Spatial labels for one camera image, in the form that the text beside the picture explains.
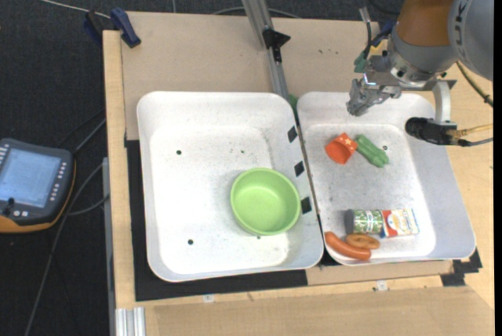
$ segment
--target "can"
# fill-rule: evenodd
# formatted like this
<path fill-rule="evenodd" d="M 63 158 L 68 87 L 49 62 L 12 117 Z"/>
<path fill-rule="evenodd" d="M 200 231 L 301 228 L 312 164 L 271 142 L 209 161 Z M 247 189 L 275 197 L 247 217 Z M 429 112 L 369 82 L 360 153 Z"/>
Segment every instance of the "can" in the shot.
<path fill-rule="evenodd" d="M 380 234 L 384 228 L 381 210 L 349 209 L 345 212 L 347 234 Z"/>

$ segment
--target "plastic tray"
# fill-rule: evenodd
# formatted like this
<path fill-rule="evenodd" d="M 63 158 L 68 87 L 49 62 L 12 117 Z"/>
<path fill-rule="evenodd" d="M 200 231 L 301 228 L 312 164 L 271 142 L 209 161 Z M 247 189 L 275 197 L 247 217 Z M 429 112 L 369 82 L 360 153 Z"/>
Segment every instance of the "plastic tray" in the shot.
<path fill-rule="evenodd" d="M 271 93 L 153 92 L 141 98 L 137 117 L 147 259 L 158 277 L 179 282 L 316 265 L 323 239 L 285 100 Z M 232 183 L 254 167 L 286 175 L 304 201 L 305 213 L 288 232 L 252 236 L 233 217 Z"/>
<path fill-rule="evenodd" d="M 419 141 L 404 130 L 411 117 L 434 117 L 432 106 L 421 96 L 403 94 L 354 117 L 347 113 L 347 100 L 346 93 L 307 93 L 297 105 L 323 231 L 345 236 L 347 209 L 411 207 L 420 234 L 381 239 L 369 261 L 327 247 L 331 257 L 341 264 L 361 265 L 470 256 L 475 236 L 446 147 Z M 357 151 L 346 164 L 335 163 L 324 147 L 343 132 L 352 139 L 363 134 L 387 149 L 390 163 L 373 166 Z"/>

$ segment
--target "black mat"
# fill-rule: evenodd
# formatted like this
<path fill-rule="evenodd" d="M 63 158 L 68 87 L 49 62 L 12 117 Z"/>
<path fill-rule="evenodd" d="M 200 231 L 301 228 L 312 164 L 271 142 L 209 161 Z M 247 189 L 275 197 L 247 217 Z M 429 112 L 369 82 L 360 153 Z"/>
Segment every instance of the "black mat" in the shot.
<path fill-rule="evenodd" d="M 132 217 L 136 300 L 144 301 L 188 295 L 234 293 L 307 285 L 307 276 L 304 270 L 253 273 L 182 283 L 171 283 L 159 279 L 151 271 L 147 261 L 140 143 L 139 141 L 128 141 L 126 146 L 129 164 L 129 202 Z"/>

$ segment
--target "black floor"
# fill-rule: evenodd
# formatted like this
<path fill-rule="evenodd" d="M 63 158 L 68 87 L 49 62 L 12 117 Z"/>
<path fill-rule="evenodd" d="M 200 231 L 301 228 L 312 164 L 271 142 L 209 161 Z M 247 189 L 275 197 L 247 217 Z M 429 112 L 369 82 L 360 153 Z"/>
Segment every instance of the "black floor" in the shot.
<path fill-rule="evenodd" d="M 172 0 L 53 1 L 106 14 L 114 7 L 173 11 Z M 402 1 L 374 0 L 380 9 L 390 12 L 399 11 Z M 354 0 L 267 3 L 272 9 L 305 18 L 360 19 Z M 176 11 L 214 13 L 239 5 L 240 0 L 176 0 Z M 374 20 L 395 17 L 373 5 L 369 11 Z M 39 0 L 0 0 L 0 138 L 74 150 L 104 119 L 101 49 L 83 30 L 84 18 L 83 11 Z M 105 28 L 112 28 L 109 21 L 100 21 Z M 76 188 L 106 156 L 106 133 L 101 128 L 78 151 Z M 76 201 L 75 210 L 99 201 L 102 187 L 98 173 Z M 0 235 L 0 336 L 24 334 L 58 228 Z M 108 334 L 105 265 L 102 209 L 69 217 L 60 233 L 30 334 Z"/>

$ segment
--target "bowl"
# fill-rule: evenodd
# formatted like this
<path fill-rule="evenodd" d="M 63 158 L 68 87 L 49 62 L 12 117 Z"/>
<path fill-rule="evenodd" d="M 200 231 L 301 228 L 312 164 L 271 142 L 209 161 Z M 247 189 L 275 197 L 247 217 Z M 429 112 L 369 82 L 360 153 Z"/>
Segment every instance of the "bowl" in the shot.
<path fill-rule="evenodd" d="M 284 174 L 268 168 L 241 173 L 231 189 L 231 208 L 237 222 L 259 236 L 287 232 L 300 216 L 300 196 Z"/>

